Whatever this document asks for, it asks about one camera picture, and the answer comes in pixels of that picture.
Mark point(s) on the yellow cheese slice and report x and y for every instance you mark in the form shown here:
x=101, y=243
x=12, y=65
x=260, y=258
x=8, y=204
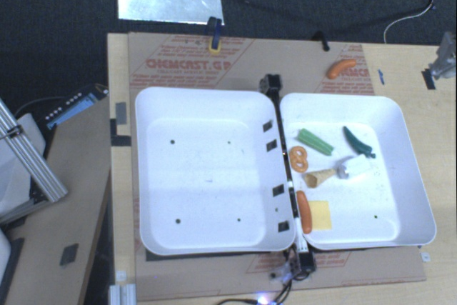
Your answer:
x=320, y=214

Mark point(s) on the dark green pepper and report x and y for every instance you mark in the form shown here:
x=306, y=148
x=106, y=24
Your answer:
x=355, y=142

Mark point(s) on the tan ice cream cone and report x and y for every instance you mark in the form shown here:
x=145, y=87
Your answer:
x=317, y=177

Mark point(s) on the brown cardboard board red print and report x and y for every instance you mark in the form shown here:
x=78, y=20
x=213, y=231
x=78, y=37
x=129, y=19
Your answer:
x=228, y=57

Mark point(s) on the thin black and white rod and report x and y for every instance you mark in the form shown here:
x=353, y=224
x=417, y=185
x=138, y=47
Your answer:
x=285, y=153

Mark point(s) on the white plastic tray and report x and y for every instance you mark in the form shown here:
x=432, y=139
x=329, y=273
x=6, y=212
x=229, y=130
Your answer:
x=207, y=182
x=360, y=214

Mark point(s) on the light green ridged vegetable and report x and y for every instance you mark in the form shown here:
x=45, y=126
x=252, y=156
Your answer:
x=315, y=141

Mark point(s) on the orange sausage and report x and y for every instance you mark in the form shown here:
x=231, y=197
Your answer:
x=304, y=211
x=341, y=68

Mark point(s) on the orange pretzel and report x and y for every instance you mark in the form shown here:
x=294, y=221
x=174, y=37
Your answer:
x=298, y=159

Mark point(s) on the white bottle with silver cap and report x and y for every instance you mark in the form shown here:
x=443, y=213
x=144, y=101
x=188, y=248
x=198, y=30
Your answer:
x=357, y=165

